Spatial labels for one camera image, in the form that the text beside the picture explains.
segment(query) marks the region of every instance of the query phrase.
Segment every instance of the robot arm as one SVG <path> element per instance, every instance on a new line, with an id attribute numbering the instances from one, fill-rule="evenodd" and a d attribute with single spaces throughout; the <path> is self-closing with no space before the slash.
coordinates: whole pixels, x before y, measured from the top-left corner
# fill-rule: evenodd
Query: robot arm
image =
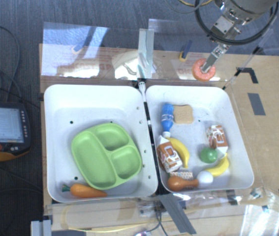
<path id="1" fill-rule="evenodd" d="M 199 9 L 196 10 L 195 16 L 198 24 L 208 34 L 209 38 L 216 42 L 218 46 L 210 53 L 204 62 L 196 62 L 193 66 L 193 75 L 200 81 L 210 80 L 215 73 L 214 63 L 227 52 L 231 45 L 243 45 L 255 41 L 261 37 L 272 24 L 278 4 L 275 11 L 271 14 L 267 25 L 256 35 L 244 39 L 235 40 L 241 31 L 236 25 L 247 25 L 256 20 L 279 0 L 215 0 L 216 5 L 220 8 L 222 16 L 215 22 L 211 29 L 208 29 L 202 22 Z M 199 4 L 199 0 L 195 0 L 195 6 Z"/>

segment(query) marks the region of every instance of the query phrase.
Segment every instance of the banana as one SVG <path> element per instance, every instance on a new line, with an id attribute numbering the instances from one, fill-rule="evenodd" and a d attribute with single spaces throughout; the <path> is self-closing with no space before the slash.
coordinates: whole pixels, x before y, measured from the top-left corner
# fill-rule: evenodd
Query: banana
<path id="1" fill-rule="evenodd" d="M 179 156 L 183 162 L 183 167 L 188 168 L 189 151 L 187 147 L 176 138 L 168 137 L 167 139 L 171 142 L 173 148 L 179 153 Z"/>
<path id="2" fill-rule="evenodd" d="M 226 153 L 225 156 L 219 161 L 219 163 L 216 166 L 214 166 L 212 168 L 207 168 L 207 169 L 205 169 L 205 171 L 210 172 L 213 175 L 213 177 L 220 176 L 229 167 L 229 160 L 228 160 L 227 156 L 228 155 Z"/>

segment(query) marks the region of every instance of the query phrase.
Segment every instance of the lcd screen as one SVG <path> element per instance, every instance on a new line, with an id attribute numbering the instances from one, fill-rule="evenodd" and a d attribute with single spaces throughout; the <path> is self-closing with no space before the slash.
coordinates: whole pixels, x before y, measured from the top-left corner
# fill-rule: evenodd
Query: lcd screen
<path id="1" fill-rule="evenodd" d="M 0 143 L 23 143 L 19 109 L 0 108 Z"/>

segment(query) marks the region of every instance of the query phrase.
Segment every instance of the orange donut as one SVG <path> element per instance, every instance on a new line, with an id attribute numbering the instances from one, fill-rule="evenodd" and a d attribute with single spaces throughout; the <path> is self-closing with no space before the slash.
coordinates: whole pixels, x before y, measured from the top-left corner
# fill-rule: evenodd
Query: orange donut
<path id="1" fill-rule="evenodd" d="M 202 82 L 209 81 L 216 74 L 216 67 L 214 65 L 209 68 L 207 73 L 202 72 L 200 68 L 203 64 L 205 64 L 205 62 L 206 59 L 198 59 L 192 67 L 194 78 Z"/>

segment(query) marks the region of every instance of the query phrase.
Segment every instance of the black floor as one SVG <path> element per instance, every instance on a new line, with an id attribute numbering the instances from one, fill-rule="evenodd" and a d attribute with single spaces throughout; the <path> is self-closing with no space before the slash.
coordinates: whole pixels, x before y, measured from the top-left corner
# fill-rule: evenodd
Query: black floor
<path id="1" fill-rule="evenodd" d="M 189 11 L 176 0 L 168 0 L 177 10 Z M 205 22 L 214 23 L 219 10 L 214 5 L 201 8 Z M 149 27 L 149 19 L 182 21 L 182 25 L 196 25 L 193 13 L 178 13 L 164 0 L 0 0 L 0 27 L 11 31 L 20 43 L 20 63 L 14 77 L 19 84 L 31 122 L 32 149 L 18 159 L 0 163 L 0 235 L 28 236 L 30 223 L 42 220 L 42 156 L 39 101 L 39 44 L 43 41 L 44 22 L 66 23 L 108 28 L 139 30 Z M 250 36 L 261 29 L 268 19 L 263 16 L 243 30 Z M 273 24 L 274 34 L 261 54 L 279 55 L 279 11 Z M 250 54 L 258 44 L 233 46 L 228 53 Z M 172 47 L 163 46 L 166 50 Z M 195 52 L 210 52 L 212 43 L 204 41 L 192 46 Z M 0 68 L 13 76 L 17 64 L 17 46 L 9 32 L 0 28 Z M 9 87 L 3 75 L 0 87 Z M 12 93 L 18 94 L 16 87 Z M 6 93 L 0 93 L 0 101 Z M 9 96 L 8 101 L 18 101 Z"/>

